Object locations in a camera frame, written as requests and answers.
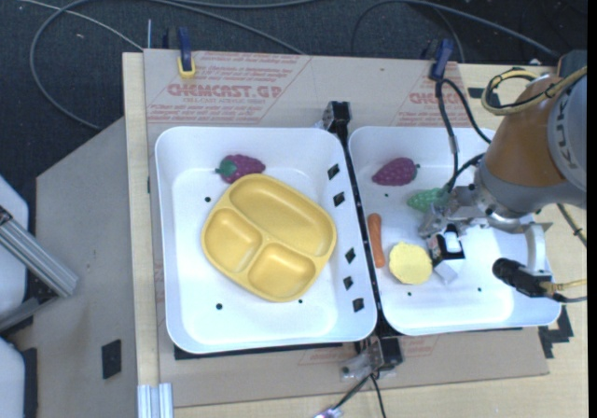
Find orange carrot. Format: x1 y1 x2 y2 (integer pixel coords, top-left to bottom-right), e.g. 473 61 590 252
367 213 387 270

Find brown cardboard board, red print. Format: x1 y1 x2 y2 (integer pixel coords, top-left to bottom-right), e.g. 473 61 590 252
142 49 552 409

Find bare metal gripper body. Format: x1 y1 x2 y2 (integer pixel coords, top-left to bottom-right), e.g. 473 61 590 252
436 183 524 234

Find black cylinder on white bracket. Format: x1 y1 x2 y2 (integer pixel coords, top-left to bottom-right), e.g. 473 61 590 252
492 220 556 300

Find white cube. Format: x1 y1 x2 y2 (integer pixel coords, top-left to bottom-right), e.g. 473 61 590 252
433 264 461 286

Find white plastic tray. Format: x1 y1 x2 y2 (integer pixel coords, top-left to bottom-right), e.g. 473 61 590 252
153 125 378 355
347 125 563 338

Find black block with thin wires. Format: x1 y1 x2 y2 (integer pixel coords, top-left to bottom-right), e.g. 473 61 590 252
321 100 353 134
354 336 405 381

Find black and white carton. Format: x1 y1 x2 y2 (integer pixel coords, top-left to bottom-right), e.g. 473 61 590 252
428 225 467 268

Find yellow divided plate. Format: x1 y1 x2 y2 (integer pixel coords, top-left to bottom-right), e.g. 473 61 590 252
200 172 339 305

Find purple grapes with green leaf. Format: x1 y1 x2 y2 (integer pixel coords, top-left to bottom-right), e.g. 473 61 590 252
215 153 267 185

